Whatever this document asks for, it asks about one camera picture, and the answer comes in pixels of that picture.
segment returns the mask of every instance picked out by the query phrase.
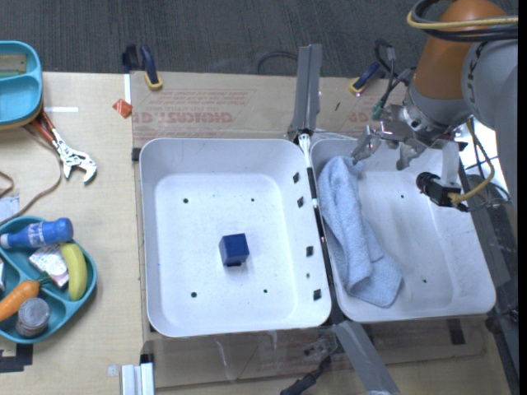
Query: white plastic tray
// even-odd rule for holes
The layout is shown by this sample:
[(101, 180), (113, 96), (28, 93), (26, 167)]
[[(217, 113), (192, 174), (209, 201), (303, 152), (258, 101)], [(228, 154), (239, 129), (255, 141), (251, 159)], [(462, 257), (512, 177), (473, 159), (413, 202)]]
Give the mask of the white plastic tray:
[[(156, 139), (139, 163), (147, 312), (158, 332), (308, 328), (327, 319), (328, 281), (297, 146)], [(220, 239), (238, 233), (250, 255), (241, 267), (224, 267)]]
[[(356, 143), (316, 142), (311, 151), (315, 177), (333, 156), (349, 156)], [(359, 198), (381, 246), (402, 268), (403, 284), (389, 308), (376, 307), (345, 292), (332, 262), (341, 310), (363, 323), (486, 313), (496, 292), (471, 216), (438, 207), (415, 184), (423, 171), (441, 175), (441, 151), (424, 151), (403, 171), (395, 169), (398, 158), (398, 150), (383, 144), (363, 161)]]

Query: blue bottle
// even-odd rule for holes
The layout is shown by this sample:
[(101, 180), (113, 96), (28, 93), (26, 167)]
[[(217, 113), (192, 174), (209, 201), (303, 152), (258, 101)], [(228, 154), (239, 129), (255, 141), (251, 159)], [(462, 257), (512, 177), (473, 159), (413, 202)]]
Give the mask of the blue bottle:
[(38, 248), (73, 238), (73, 224), (68, 218), (29, 224), (22, 231), (0, 235), (0, 246)]

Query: table surface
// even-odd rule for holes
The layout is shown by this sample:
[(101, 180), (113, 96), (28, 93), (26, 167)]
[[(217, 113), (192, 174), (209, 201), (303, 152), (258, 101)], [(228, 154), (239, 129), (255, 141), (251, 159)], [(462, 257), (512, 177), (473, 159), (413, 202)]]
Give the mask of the table surface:
[[(182, 81), (185, 75), (189, 80), (196, 78), (195, 74), (181, 73)], [(50, 107), (49, 114), (64, 140), (90, 154), (98, 164), (98, 172), (93, 183), (84, 185), (82, 172), (74, 170), (69, 180), (63, 180), (27, 214), (50, 220), (69, 217), (76, 240), (93, 257), (99, 276), (91, 300), (53, 336), (34, 345), (29, 364), (20, 371), (2, 372), (7, 364), (16, 362), (17, 355), (15, 344), (0, 339), (0, 392), (8, 388), (9, 393), (17, 394), (119, 393), (119, 367), (139, 362), (145, 324), (137, 177), (131, 159), (133, 125), (131, 118), (121, 117), (112, 108), (125, 96), (124, 78), (113, 74), (44, 74), (44, 106)], [(226, 86), (229, 78), (222, 76)], [(259, 83), (273, 81), (272, 77), (262, 79)], [(284, 84), (294, 93), (294, 81)], [(72, 109), (59, 112), (60, 107)], [(0, 170), (14, 178), (21, 206), (58, 176), (54, 157), (20, 128), (0, 132)], [(0, 181), (0, 188), (6, 186)], [(476, 355), (389, 364), (401, 393), (510, 393), (493, 336), (483, 320), (479, 323), (481, 326), (473, 329), (481, 337), (483, 349)], [(279, 393), (296, 379), (163, 388), (156, 392)], [(364, 393), (359, 378), (350, 370), (324, 374), (310, 393), (335, 393), (335, 388)]]

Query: brown cord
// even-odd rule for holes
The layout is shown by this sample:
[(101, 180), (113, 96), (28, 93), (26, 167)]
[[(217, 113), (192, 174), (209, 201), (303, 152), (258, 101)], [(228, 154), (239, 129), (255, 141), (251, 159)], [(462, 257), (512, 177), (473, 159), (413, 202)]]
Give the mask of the brown cord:
[[(39, 145), (43, 146), (48, 151), (51, 151), (53, 154), (56, 155), (56, 159), (58, 161), (58, 168), (59, 168), (58, 179), (51, 187), (49, 187), (49, 188), (45, 189), (43, 192), (40, 192), (37, 195), (35, 195), (18, 213), (16, 213), (15, 215), (10, 216), (9, 218), (6, 218), (5, 220), (0, 221), (0, 225), (4, 225), (6, 222), (8, 222), (8, 221), (10, 221), (10, 220), (12, 220), (14, 218), (17, 218), (18, 216), (26, 213), (26, 211), (29, 208), (31, 208), (39, 199), (41, 199), (42, 197), (52, 193), (58, 187), (58, 185), (60, 184), (60, 181), (62, 180), (62, 177), (63, 177), (62, 162), (61, 162), (60, 158), (58, 157), (58, 154), (55, 152), (55, 150), (51, 146), (49, 146), (49, 144), (47, 142), (44, 142), (42, 139), (40, 139), (39, 135), (37, 135), (36, 132), (33, 132), (32, 130), (30, 130), (27, 126), (25, 126), (23, 128), (31, 135), (31, 137), (33, 137), (35, 139), (35, 141)], [(7, 189), (2, 190), (2, 192), (0, 193), (0, 198), (2, 198), (2, 197), (4, 197), (6, 194), (11, 192), (15, 188), (15, 180), (13, 180), (12, 177), (10, 177), (9, 175), (3, 173), (2, 171), (0, 171), (0, 175), (4, 179), (8, 180), (11, 183), (10, 187), (8, 187)]]

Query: banana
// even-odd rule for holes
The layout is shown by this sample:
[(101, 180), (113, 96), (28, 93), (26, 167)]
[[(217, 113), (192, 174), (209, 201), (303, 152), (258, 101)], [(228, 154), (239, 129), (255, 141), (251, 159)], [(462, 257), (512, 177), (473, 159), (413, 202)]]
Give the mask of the banana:
[(88, 282), (88, 271), (84, 253), (75, 243), (60, 243), (59, 246), (60, 252), (68, 265), (69, 298), (71, 301), (80, 300), (86, 292)]

